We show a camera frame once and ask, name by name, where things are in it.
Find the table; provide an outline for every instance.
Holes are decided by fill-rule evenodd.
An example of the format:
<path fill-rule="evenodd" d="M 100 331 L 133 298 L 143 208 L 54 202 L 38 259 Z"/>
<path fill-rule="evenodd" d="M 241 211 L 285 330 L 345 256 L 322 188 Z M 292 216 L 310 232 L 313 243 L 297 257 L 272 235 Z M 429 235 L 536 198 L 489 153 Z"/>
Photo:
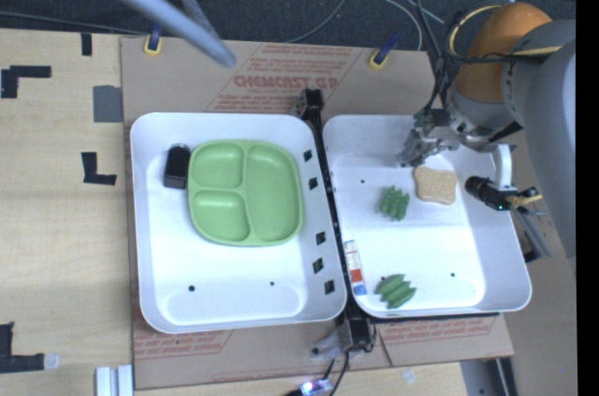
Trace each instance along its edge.
<path fill-rule="evenodd" d="M 0 65 L 51 66 L 0 100 L 0 324 L 14 322 L 12 353 L 56 354 L 56 369 L 0 374 L 0 392 L 93 394 L 96 367 L 131 364 L 131 303 L 122 123 L 94 120 L 93 91 L 121 85 L 119 36 L 0 31 Z M 115 185 L 84 183 L 82 153 Z M 336 394 L 466 394 L 460 364 L 350 372 Z M 280 395 L 301 377 L 143 394 Z"/>

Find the black cable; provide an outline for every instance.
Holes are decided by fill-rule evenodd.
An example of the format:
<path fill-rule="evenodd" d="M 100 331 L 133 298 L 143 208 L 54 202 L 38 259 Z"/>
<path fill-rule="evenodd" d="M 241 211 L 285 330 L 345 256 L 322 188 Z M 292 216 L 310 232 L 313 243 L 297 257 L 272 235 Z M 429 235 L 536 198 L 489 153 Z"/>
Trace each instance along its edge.
<path fill-rule="evenodd" d="M 472 18 L 474 15 L 476 15 L 482 11 L 499 8 L 507 3 L 508 3 L 507 0 L 483 1 L 473 7 L 467 8 L 463 11 L 459 11 L 454 15 L 453 21 L 451 22 L 451 24 L 448 26 L 448 28 L 446 30 L 446 36 L 445 36 L 443 48 L 439 49 L 435 43 L 435 48 L 437 49 L 437 52 L 439 55 L 438 59 L 437 59 L 437 65 L 435 67 L 435 73 L 434 73 L 435 82 L 434 82 L 431 98 L 429 99 L 428 103 L 422 109 L 423 112 L 426 113 L 431 109 L 434 99 L 437 96 L 439 96 L 441 98 L 441 102 L 444 106 L 446 104 L 447 92 L 449 91 L 449 88 L 450 88 L 453 80 L 456 77 L 455 75 L 453 75 L 453 76 L 449 75 L 449 73 L 447 71 L 448 60 L 460 62 L 461 64 L 466 64 L 466 63 L 487 63 L 488 64 L 488 63 L 500 63 L 500 62 L 505 63 L 507 61 L 505 55 L 497 55 L 496 58 L 486 58 L 489 55 L 483 55 L 483 57 L 475 57 L 475 58 L 462 57 L 461 55 L 456 53 L 455 48 L 454 48 L 455 38 L 458 34 L 458 31 L 462 28 L 462 26 L 465 23 L 468 22 L 468 20 L 470 18 Z M 420 16 L 426 22 L 426 18 L 424 17 L 424 14 L 422 12 L 421 12 Z M 427 32 L 429 32 L 429 37 L 431 38 L 431 40 L 434 40 L 434 38 L 432 36 L 432 32 L 430 31 L 430 27 L 428 26 L 428 22 L 426 22 L 426 24 L 425 24 L 425 29 L 427 30 Z"/>
<path fill-rule="evenodd" d="M 73 22 L 71 20 L 64 20 L 60 18 L 44 17 L 42 15 L 32 15 L 30 13 L 20 13 L 18 11 L 6 11 L 0 10 L 0 17 L 9 18 L 22 18 L 26 20 L 39 20 L 40 22 L 60 23 L 63 25 L 77 26 L 82 28 L 93 28 L 96 30 L 107 30 L 110 32 L 128 34 L 128 35 L 147 35 L 146 33 L 136 32 L 133 30 L 126 30 L 124 28 L 117 28 L 114 26 L 101 25 L 98 23 L 87 23 L 87 22 Z"/>
<path fill-rule="evenodd" d="M 495 141 L 513 135 L 517 131 L 520 131 L 522 126 L 518 122 L 512 122 L 505 128 L 499 130 L 492 137 L 489 138 L 489 143 L 494 143 Z"/>
<path fill-rule="evenodd" d="M 376 325 L 373 325 L 373 335 L 371 336 L 371 343 L 364 348 L 364 353 L 372 353 L 373 352 L 374 347 L 376 346 L 377 334 L 378 333 L 376 331 Z"/>
<path fill-rule="evenodd" d="M 333 396 L 333 394 L 335 394 L 335 391 L 339 387 L 341 380 L 343 379 L 343 375 L 347 371 L 348 366 L 349 366 L 349 351 L 345 351 L 345 363 L 343 364 L 343 368 L 341 369 L 341 372 L 339 373 L 339 377 L 337 378 L 337 382 L 335 383 L 335 386 L 333 387 L 333 391 L 331 391 L 329 393 L 329 396 Z"/>
<path fill-rule="evenodd" d="M 330 371 L 333 369 L 333 366 L 335 365 L 335 360 L 336 358 L 333 358 L 333 360 L 330 362 L 329 367 L 322 376 L 323 379 L 327 379 L 329 377 Z"/>

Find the cardboard sheet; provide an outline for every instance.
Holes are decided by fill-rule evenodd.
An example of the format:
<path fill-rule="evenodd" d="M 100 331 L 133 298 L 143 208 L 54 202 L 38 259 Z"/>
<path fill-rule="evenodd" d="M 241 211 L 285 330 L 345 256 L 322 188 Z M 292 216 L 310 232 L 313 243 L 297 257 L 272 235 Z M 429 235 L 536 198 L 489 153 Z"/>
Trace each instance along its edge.
<path fill-rule="evenodd" d="M 143 37 L 121 39 L 136 389 L 322 374 L 329 362 L 311 361 L 310 347 L 334 330 L 332 321 L 176 336 L 144 321 L 137 295 L 129 130 L 152 111 L 288 113 L 303 88 L 323 90 L 324 122 L 337 114 L 413 114 L 432 90 L 427 54 L 392 51 L 383 68 L 372 70 L 373 49 L 231 41 L 238 63 L 224 68 L 178 38 L 165 38 L 154 57 L 143 52 L 143 42 Z M 502 315 L 377 328 L 374 351 L 353 359 L 350 370 L 513 354 Z"/>

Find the green plate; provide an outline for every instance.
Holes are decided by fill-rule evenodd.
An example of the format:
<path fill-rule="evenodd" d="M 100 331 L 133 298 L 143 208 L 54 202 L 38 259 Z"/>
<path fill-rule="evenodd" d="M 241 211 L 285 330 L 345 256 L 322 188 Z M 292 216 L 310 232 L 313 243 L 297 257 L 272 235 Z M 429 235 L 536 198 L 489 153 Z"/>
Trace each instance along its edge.
<path fill-rule="evenodd" d="M 301 229 L 298 168 L 279 146 L 244 139 L 197 146 L 189 161 L 187 188 L 194 227 L 212 242 L 280 244 Z"/>

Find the yellow object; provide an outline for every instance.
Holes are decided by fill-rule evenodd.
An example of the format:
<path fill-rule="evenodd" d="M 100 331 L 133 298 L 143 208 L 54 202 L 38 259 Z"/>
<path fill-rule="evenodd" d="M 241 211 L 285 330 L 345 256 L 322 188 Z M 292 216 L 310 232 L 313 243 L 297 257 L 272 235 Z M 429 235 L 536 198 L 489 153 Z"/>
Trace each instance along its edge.
<path fill-rule="evenodd" d="M 551 22 L 551 18 L 545 12 L 526 3 L 516 2 L 499 7 L 483 23 L 470 46 L 468 57 L 509 54 L 521 37 L 547 22 Z M 501 91 L 503 67 L 504 64 L 501 63 L 462 65 L 456 78 L 456 86 L 462 95 L 472 100 L 501 103 L 504 100 Z"/>
<path fill-rule="evenodd" d="M 368 66 L 373 69 L 373 70 L 380 70 L 385 63 L 387 62 L 387 57 L 383 58 L 383 61 L 381 63 L 376 63 L 374 61 L 374 58 L 376 58 L 376 55 L 380 52 L 380 50 L 376 50 L 371 57 L 368 59 Z"/>
<path fill-rule="evenodd" d="M 456 200 L 458 175 L 450 169 L 431 169 L 416 167 L 416 196 L 423 201 L 432 201 L 450 205 Z"/>
<path fill-rule="evenodd" d="M 152 35 L 146 36 L 146 41 L 143 43 L 143 52 L 148 56 L 157 56 L 162 50 L 162 37 L 158 38 L 158 44 L 155 50 L 150 48 L 150 38 Z"/>
<path fill-rule="evenodd" d="M 531 197 L 518 197 L 518 196 L 505 197 L 505 199 L 509 202 L 509 204 L 512 206 L 512 208 L 517 208 L 518 206 L 524 206 L 524 205 L 527 205 L 534 201 L 538 201 L 539 199 L 542 199 L 542 198 L 543 198 L 543 195 L 541 195 L 540 193 L 537 195 L 532 195 Z"/>

